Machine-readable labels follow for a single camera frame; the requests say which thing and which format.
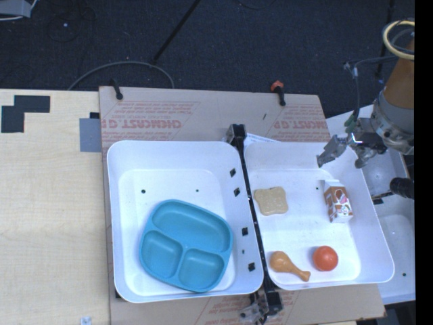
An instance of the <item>blue plastic plate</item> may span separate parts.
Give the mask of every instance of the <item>blue plastic plate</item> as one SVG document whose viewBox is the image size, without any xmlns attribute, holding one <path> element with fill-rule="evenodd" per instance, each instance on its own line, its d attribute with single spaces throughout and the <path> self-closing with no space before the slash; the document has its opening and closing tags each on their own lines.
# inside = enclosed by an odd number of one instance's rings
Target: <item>blue plastic plate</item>
<svg viewBox="0 0 433 325">
<path fill-rule="evenodd" d="M 202 293 L 221 281 L 232 246 L 233 233 L 222 217 L 188 202 L 166 200 L 149 216 L 139 258 L 151 276 Z"/>
</svg>

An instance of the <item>red tomato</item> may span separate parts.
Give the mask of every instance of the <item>red tomato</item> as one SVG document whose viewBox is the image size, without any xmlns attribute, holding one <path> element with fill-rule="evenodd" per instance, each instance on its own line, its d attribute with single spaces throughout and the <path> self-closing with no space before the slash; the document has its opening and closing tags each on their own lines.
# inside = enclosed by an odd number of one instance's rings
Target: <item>red tomato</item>
<svg viewBox="0 0 433 325">
<path fill-rule="evenodd" d="M 330 246 L 320 246 L 313 253 L 313 262 L 319 271 L 332 271 L 338 264 L 338 255 Z"/>
</svg>

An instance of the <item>white sink basin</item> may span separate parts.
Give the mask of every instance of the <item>white sink basin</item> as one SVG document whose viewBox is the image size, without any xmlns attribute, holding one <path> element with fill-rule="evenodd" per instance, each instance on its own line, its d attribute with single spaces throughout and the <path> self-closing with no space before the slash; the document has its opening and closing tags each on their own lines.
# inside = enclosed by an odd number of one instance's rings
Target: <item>white sink basin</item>
<svg viewBox="0 0 433 325">
<path fill-rule="evenodd" d="M 392 259 L 394 277 L 378 284 L 384 304 L 415 300 L 415 201 L 399 195 L 375 205 Z"/>
<path fill-rule="evenodd" d="M 359 117 L 370 117 L 372 109 L 373 105 L 363 107 Z M 347 112 L 326 120 L 331 136 L 344 136 L 344 122 L 350 114 Z M 372 196 L 389 191 L 392 178 L 408 177 L 403 157 L 390 149 L 370 159 L 362 170 Z M 394 261 L 395 273 L 389 282 L 378 284 L 379 292 L 385 305 L 414 301 L 415 201 L 399 195 L 382 197 L 382 201 L 384 203 L 376 204 L 375 209 Z"/>
</svg>

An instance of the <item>small juice box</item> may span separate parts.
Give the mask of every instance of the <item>small juice box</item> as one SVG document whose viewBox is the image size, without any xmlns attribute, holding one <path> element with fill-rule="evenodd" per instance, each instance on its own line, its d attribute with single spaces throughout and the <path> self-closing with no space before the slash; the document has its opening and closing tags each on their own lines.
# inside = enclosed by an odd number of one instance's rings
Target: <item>small juice box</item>
<svg viewBox="0 0 433 325">
<path fill-rule="evenodd" d="M 346 223 L 351 220 L 353 212 L 346 187 L 337 179 L 331 179 L 325 181 L 323 190 L 331 223 Z"/>
</svg>

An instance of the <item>black clip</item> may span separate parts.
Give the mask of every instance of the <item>black clip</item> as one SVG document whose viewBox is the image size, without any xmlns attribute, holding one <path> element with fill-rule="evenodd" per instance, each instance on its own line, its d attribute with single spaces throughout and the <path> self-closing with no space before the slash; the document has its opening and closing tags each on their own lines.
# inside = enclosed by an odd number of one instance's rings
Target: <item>black clip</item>
<svg viewBox="0 0 433 325">
<path fill-rule="evenodd" d="M 114 87 L 114 90 L 116 92 L 116 99 L 117 100 L 123 99 L 123 94 L 120 92 L 120 88 L 119 88 L 117 81 L 115 79 L 110 79 L 110 86 Z"/>
<path fill-rule="evenodd" d="M 285 106 L 286 105 L 286 101 L 284 101 L 283 87 L 284 87 L 284 85 L 280 81 L 275 81 L 274 84 L 272 84 L 272 86 L 271 86 L 271 91 L 273 93 L 277 93 L 278 94 L 279 105 L 280 106 Z"/>
</svg>

